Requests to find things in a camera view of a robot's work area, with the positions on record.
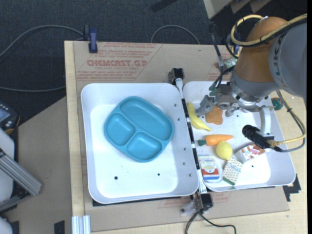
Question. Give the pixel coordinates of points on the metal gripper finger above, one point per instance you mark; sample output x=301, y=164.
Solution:
x=206, y=105
x=231, y=110

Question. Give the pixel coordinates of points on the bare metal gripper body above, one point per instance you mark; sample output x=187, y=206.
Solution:
x=225, y=95

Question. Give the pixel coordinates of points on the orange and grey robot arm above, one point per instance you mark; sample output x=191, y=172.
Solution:
x=256, y=60

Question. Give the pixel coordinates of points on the orange toy bread slice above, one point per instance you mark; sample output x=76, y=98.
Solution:
x=214, y=118

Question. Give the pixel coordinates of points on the yellow banana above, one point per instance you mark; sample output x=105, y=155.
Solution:
x=195, y=121

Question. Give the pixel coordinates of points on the thin black and white rod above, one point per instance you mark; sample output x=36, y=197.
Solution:
x=188, y=121

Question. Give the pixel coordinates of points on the green and white packet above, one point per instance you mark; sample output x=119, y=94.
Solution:
x=230, y=63

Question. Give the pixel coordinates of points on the orange carrot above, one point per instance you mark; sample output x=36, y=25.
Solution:
x=215, y=139

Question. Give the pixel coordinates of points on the yellow lemon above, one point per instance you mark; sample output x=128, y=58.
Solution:
x=224, y=150

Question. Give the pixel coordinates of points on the green and red toy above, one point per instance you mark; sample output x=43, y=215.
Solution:
x=277, y=103

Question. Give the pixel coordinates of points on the white packet pink orange print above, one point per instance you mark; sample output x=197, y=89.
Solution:
x=248, y=153

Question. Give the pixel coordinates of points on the white green patterned carton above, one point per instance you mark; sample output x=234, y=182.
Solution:
x=232, y=170

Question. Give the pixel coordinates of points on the white red blue carton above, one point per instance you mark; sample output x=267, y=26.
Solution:
x=209, y=168

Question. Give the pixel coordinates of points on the white plastic tray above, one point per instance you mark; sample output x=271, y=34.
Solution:
x=263, y=172
x=136, y=179

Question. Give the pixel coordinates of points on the blue divided plate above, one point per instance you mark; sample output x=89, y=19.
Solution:
x=139, y=128

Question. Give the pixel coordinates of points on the brown cardboard board red print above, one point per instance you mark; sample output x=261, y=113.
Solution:
x=117, y=62

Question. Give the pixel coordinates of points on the black cylinder on white bracket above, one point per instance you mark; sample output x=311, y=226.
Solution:
x=256, y=135

